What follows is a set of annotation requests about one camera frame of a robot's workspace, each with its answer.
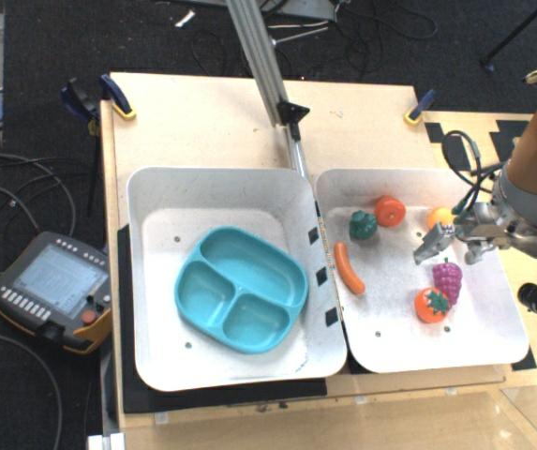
green toy vegetable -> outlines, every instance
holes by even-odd
[[[354,212],[350,220],[350,237],[366,240],[377,232],[379,225],[377,218],[362,210]]]

divided blue dish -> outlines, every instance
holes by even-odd
[[[189,323],[243,353],[265,353],[290,332],[307,298],[304,268],[286,252],[233,226],[208,232],[174,286]]]

